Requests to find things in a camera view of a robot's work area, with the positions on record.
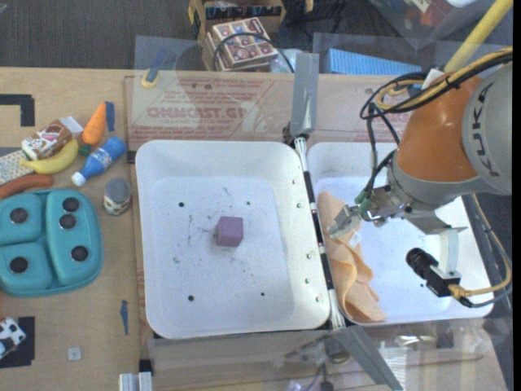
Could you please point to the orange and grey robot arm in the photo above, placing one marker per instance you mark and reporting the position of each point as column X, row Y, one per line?
column 439, row 137

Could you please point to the brown and white carton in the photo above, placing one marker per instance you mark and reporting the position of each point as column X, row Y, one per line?
column 49, row 137

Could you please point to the orange cloth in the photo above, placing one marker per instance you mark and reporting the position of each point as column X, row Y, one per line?
column 350, row 271

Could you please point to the yellow banana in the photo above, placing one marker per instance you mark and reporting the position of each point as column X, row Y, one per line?
column 55, row 163

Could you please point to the pale patterned packet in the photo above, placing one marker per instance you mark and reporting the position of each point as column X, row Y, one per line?
column 10, row 167

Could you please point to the orange carrot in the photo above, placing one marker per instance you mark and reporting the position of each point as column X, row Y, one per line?
column 94, row 128

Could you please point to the blue bottle with white cap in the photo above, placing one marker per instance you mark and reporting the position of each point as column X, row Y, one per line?
column 99, row 159

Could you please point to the small white square tile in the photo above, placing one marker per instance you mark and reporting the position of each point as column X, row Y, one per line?
column 74, row 353

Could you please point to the small grey-topped can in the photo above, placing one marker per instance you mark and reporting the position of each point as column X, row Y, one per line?
column 117, row 196

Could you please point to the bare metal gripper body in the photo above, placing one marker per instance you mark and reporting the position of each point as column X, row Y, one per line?
column 386, row 206

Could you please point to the brown sausage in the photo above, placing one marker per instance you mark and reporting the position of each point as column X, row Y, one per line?
column 24, row 183

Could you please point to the teal divided plate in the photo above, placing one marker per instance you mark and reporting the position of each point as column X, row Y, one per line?
column 40, row 255

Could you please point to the black cylinder on white bracket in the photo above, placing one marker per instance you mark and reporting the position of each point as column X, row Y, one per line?
column 427, row 269

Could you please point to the brown cardboard board red print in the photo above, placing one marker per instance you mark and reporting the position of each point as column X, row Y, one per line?
column 203, row 108

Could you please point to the purple cube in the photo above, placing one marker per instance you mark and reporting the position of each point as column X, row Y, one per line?
column 229, row 231

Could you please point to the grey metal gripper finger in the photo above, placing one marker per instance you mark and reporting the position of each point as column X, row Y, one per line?
column 351, row 224
column 338, row 220

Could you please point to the white plastic tray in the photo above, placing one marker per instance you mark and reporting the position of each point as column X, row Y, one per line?
column 407, row 295
column 228, row 283

